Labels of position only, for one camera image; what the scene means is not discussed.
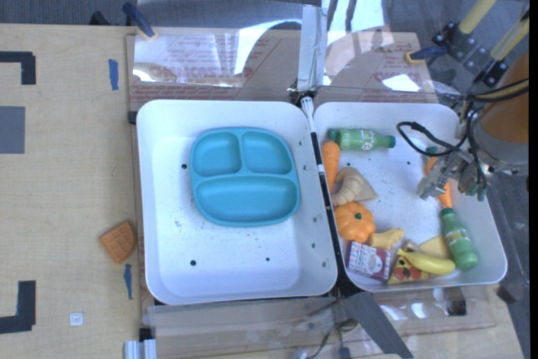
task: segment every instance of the yellow banana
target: yellow banana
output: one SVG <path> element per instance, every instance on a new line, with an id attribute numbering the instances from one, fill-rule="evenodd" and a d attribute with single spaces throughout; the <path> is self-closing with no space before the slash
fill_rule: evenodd
<path id="1" fill-rule="evenodd" d="M 398 255 L 405 257 L 411 265 L 421 271 L 434 275 L 447 275 L 456 269 L 452 259 L 433 257 L 417 251 L 398 250 Z"/>

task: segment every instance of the toy bottle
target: toy bottle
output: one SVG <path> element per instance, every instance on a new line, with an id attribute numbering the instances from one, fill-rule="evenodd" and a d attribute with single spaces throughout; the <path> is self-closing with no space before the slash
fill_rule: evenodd
<path id="1" fill-rule="evenodd" d="M 396 139 L 391 135 L 380 135 L 369 129 L 329 129 L 330 140 L 342 150 L 370 151 L 376 148 L 393 148 Z"/>
<path id="2" fill-rule="evenodd" d="M 467 230 L 456 219 L 452 208 L 441 210 L 440 216 L 443 220 L 443 235 L 456 266 L 463 271 L 471 269 L 477 265 L 478 256 L 473 250 Z"/>

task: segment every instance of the blue divided dish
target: blue divided dish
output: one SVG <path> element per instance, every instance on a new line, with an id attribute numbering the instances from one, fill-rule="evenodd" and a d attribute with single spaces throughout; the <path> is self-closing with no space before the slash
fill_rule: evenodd
<path id="1" fill-rule="evenodd" d="M 213 129 L 190 155 L 194 201 L 215 224 L 252 227 L 280 223 L 299 205 L 297 170 L 287 144 L 254 128 Z"/>

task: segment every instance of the table surface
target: table surface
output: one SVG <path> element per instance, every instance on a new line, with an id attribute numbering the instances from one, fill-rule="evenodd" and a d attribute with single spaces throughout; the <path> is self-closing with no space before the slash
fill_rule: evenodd
<path id="1" fill-rule="evenodd" d="M 0 154 L 0 318 L 16 315 L 18 282 L 36 281 L 35 325 L 1 334 L 2 357 L 121 357 L 123 343 L 138 339 L 138 253 L 116 264 L 98 240 L 116 224 L 136 223 L 125 44 L 133 33 L 119 26 L 0 24 L 0 50 L 33 52 L 37 76 L 36 85 L 21 85 L 20 64 L 0 63 L 0 106 L 25 107 L 24 153 Z M 118 90 L 109 60 L 118 62 Z M 415 357 L 523 357 L 495 288 L 485 287 L 494 325 L 406 335 L 406 345 Z M 76 312 L 83 325 L 71 326 Z M 378 353 L 357 345 L 357 355 Z"/>

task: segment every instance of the orange carrot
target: orange carrot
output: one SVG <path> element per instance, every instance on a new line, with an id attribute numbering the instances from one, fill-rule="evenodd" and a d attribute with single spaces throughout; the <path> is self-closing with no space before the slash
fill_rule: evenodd
<path id="1" fill-rule="evenodd" d="M 333 192 L 335 186 L 336 174 L 340 164 L 340 147 L 333 140 L 328 140 L 321 146 L 321 158 L 325 169 L 325 179 L 329 192 Z"/>
<path id="2" fill-rule="evenodd" d="M 430 169 L 436 160 L 436 157 L 430 157 L 430 159 L 428 159 L 426 162 L 427 174 L 430 173 Z M 445 205 L 446 208 L 452 208 L 451 185 L 448 182 L 445 183 L 445 192 L 437 196 L 437 198 L 439 198 L 440 202 Z"/>

